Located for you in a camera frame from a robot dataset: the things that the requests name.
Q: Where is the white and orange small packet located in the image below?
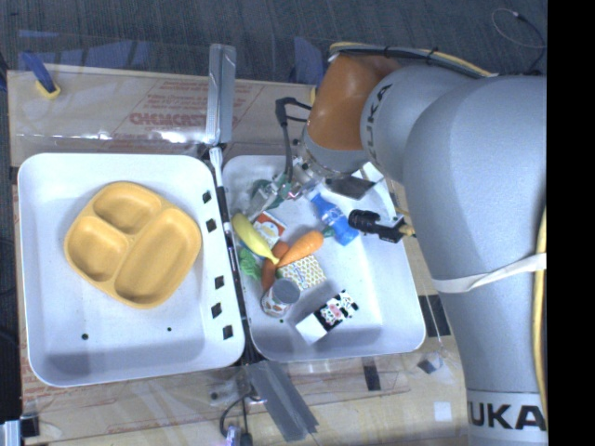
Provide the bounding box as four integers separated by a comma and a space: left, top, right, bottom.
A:
252, 211, 288, 250

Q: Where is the white plastic tray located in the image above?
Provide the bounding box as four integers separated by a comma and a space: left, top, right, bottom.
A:
221, 154, 427, 364
17, 151, 246, 388

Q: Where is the white cow print carton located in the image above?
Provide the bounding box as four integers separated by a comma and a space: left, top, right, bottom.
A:
295, 288, 361, 346

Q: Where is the yellow banana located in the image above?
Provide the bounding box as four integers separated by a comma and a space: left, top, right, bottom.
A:
231, 212, 281, 266

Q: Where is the yellow divided plate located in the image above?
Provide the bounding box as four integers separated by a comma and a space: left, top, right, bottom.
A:
63, 180, 204, 309

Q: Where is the brown cardboard board red print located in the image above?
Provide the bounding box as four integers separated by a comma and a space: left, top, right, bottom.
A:
7, 62, 469, 446

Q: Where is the black cylinder on white bracket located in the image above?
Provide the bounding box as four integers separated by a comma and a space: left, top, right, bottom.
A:
347, 163, 408, 244

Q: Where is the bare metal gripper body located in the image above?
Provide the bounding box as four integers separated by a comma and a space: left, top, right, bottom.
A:
273, 144, 376, 201

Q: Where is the orange carrot with green top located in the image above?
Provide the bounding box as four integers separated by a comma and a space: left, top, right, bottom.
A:
277, 228, 337, 269

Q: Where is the green broccoli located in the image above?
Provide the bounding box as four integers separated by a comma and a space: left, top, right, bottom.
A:
238, 247, 263, 282

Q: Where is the small can with grey lid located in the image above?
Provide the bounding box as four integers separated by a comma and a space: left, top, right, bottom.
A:
260, 277, 302, 319

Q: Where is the blue plastic bottle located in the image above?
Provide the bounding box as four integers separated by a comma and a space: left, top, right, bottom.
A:
310, 192, 361, 247

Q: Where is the yellow honeycomb print box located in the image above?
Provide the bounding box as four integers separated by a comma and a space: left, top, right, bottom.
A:
275, 254, 328, 293

